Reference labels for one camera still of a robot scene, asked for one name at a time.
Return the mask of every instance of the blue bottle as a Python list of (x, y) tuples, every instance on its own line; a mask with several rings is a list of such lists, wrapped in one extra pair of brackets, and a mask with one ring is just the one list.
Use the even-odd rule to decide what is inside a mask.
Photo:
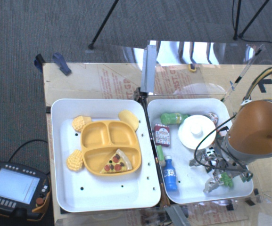
[(177, 186), (177, 175), (175, 168), (172, 165), (172, 157), (165, 156), (166, 165), (163, 169), (163, 177), (165, 182), (165, 187), (168, 192), (173, 192), (178, 190)]

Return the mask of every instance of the toy food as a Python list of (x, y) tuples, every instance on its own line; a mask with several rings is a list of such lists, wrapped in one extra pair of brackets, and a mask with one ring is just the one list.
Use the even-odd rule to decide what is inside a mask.
[(105, 164), (100, 173), (118, 173), (132, 170), (132, 164), (123, 151), (118, 149)]
[(82, 168), (82, 152), (78, 149), (75, 149), (71, 155), (66, 159), (66, 165), (72, 171), (78, 171)]
[(128, 123), (134, 131), (139, 127), (139, 119), (129, 110), (119, 112), (118, 117), (121, 121)]
[(72, 126), (74, 130), (81, 132), (84, 125), (91, 121), (92, 121), (92, 118), (90, 116), (80, 115), (74, 118), (74, 120), (72, 121)]

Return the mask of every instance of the pepperoni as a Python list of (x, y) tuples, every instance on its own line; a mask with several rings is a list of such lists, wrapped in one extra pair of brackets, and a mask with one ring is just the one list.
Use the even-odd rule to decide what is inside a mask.
[(117, 162), (119, 162), (119, 159), (116, 156), (113, 156), (113, 162), (117, 163)]
[(111, 168), (110, 168), (110, 166), (109, 166), (108, 164), (104, 166), (104, 170), (105, 170), (105, 171), (110, 171), (110, 169), (111, 169)]
[(120, 171), (121, 170), (121, 165), (120, 164), (116, 164), (115, 165), (115, 170), (116, 171)]

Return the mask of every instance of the green bottle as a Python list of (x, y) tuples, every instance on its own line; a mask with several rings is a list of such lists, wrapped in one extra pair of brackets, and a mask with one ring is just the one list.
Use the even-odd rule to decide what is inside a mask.
[(163, 113), (161, 115), (161, 123), (163, 125), (181, 124), (189, 116), (189, 114), (183, 115), (181, 113)]

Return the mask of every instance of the yellow waffle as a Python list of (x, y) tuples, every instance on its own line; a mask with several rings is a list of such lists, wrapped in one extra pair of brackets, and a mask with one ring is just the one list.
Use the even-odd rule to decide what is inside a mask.
[(139, 119), (129, 110), (123, 110), (119, 112), (118, 117), (121, 121), (129, 124), (134, 131), (136, 131), (139, 127)]
[(70, 170), (78, 171), (82, 168), (82, 152), (78, 149), (75, 149), (71, 155), (66, 159), (66, 165)]
[(72, 126), (74, 130), (81, 132), (83, 126), (91, 121), (92, 121), (92, 118), (90, 116), (80, 115), (74, 118), (74, 120), (72, 121)]

